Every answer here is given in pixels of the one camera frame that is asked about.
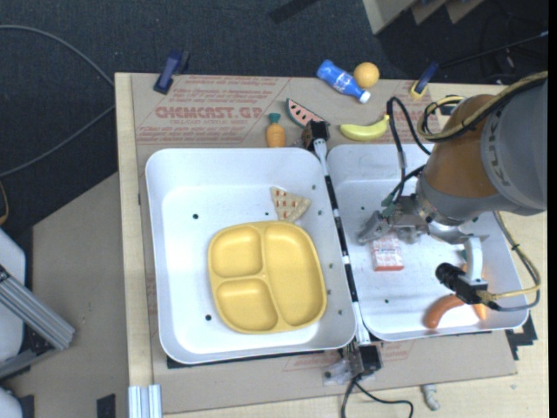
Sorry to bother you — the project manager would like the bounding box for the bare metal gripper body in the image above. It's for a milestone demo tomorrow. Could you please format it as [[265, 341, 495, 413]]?
[[384, 194, 489, 246]]

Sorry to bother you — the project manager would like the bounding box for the orange and white carton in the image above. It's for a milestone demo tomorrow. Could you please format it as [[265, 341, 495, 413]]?
[[370, 237, 406, 273]]

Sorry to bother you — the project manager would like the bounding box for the thin black and white rod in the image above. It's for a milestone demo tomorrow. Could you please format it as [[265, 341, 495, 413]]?
[[312, 138, 372, 346]]

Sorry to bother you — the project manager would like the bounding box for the white plastic tray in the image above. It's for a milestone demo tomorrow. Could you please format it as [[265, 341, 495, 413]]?
[[325, 142, 532, 343], [144, 146, 359, 366]]

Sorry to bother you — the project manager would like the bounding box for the orange sausage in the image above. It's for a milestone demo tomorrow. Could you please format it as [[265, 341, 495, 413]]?
[[422, 294, 467, 331]]

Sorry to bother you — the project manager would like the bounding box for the beige pizza slice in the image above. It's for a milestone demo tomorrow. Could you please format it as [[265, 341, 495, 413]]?
[[269, 185, 312, 225]]

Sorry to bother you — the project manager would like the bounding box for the yellow banana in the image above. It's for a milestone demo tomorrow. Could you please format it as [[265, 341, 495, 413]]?
[[339, 113, 392, 143]]

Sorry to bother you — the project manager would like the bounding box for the yellow divided plate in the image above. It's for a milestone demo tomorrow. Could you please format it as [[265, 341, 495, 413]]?
[[206, 220, 329, 335]]

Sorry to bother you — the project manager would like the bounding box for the orange carrot with green top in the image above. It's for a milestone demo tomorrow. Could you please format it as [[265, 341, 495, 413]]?
[[265, 112, 287, 149]]

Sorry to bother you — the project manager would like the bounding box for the red watermelon slice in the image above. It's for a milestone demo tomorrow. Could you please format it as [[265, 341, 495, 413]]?
[[285, 98, 325, 129]]

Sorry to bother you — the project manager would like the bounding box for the yellow orange ball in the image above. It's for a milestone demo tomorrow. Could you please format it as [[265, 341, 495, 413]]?
[[352, 61, 381, 90]]

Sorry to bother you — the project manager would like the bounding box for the blue bottle with white cap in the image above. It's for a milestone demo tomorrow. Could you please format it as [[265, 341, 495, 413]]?
[[315, 58, 372, 105]]

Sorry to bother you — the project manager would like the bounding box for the brown cardboard board red print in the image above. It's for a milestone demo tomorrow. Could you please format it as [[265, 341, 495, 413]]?
[[130, 74, 520, 402]]

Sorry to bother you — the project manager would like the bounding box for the black cylinder on white bracket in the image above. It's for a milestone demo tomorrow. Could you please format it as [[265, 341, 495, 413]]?
[[434, 235, 491, 307]]

